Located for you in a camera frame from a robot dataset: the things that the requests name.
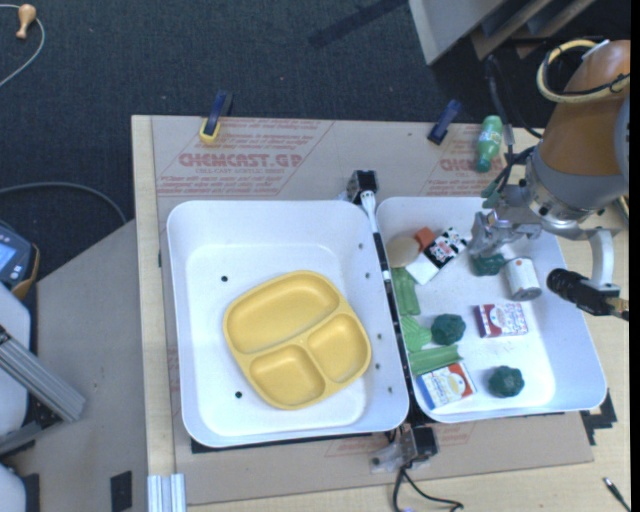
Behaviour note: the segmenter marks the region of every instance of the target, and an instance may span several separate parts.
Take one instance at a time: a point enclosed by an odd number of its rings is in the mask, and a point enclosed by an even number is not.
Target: plastic bottle
[[[491,160],[500,151],[502,143],[502,120],[499,116],[487,116],[482,121],[482,130],[478,137],[478,172],[488,172],[491,169]]]

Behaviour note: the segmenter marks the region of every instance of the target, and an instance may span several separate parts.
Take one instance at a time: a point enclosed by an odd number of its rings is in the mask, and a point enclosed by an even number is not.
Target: yellow plate
[[[319,402],[360,377],[371,345],[344,296],[324,276],[291,272],[234,300],[223,329],[254,389],[281,409]]]

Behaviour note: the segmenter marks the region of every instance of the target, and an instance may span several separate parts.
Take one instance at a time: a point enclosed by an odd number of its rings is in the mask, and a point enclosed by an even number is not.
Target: gray surface
[[[132,510],[144,510],[146,439],[134,223],[47,276],[37,291],[39,357],[87,403],[80,421],[45,430],[11,465],[21,476],[40,475],[42,512],[110,512],[110,479],[125,471],[133,474]]]

